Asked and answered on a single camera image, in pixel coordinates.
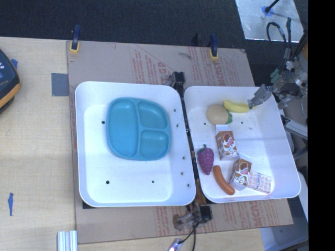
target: blue marker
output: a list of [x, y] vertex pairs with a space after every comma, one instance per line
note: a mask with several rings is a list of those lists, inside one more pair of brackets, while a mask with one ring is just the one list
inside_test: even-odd
[[8, 206], [9, 206], [9, 215], [12, 216], [13, 215], [13, 193], [9, 194], [9, 198], [8, 198]]

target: round tan object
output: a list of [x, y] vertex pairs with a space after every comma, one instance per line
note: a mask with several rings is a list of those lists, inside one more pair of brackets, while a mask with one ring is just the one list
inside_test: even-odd
[[225, 124], [228, 121], [228, 111], [221, 105], [214, 104], [208, 107], [206, 116], [212, 124]]

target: white tray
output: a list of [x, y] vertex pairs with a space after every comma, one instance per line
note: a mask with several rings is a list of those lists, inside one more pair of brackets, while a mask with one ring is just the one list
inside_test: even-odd
[[[107, 110], [116, 98], [147, 99], [170, 120], [171, 147], [156, 161], [117, 157], [108, 146]], [[83, 82], [75, 91], [79, 191], [93, 207], [183, 206], [196, 188], [180, 96], [163, 85]]]
[[[214, 151], [214, 165], [221, 165], [222, 174], [229, 179], [234, 161], [219, 159], [215, 126], [206, 117], [212, 104], [223, 105], [225, 99], [247, 103], [257, 87], [192, 86], [185, 91], [184, 100], [194, 151], [204, 144]], [[277, 103], [273, 96], [247, 113], [231, 113], [229, 124], [240, 153], [251, 157], [251, 170], [272, 177], [269, 194], [245, 188], [230, 196], [216, 184], [213, 173], [205, 175], [198, 166], [204, 195], [215, 203], [239, 202], [295, 197], [300, 192], [298, 171], [282, 125]]]

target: small carton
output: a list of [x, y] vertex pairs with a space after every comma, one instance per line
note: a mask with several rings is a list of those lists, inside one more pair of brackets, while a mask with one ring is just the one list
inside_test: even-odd
[[251, 162], [244, 158], [237, 159], [232, 167], [229, 184], [235, 190], [243, 190], [247, 187]]
[[264, 193], [270, 193], [272, 178], [265, 174], [250, 171], [247, 187]]
[[220, 160], [231, 160], [238, 157], [234, 134], [228, 125], [216, 125], [215, 140], [218, 147]]

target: black fabric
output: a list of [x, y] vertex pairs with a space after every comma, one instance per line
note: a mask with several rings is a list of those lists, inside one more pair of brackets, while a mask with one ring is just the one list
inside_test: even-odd
[[[294, 0], [308, 29], [308, 0]], [[247, 52], [256, 86], [270, 82], [284, 43], [244, 38], [235, 0], [0, 0], [0, 36], [167, 45], [204, 44], [214, 33], [220, 48]]]

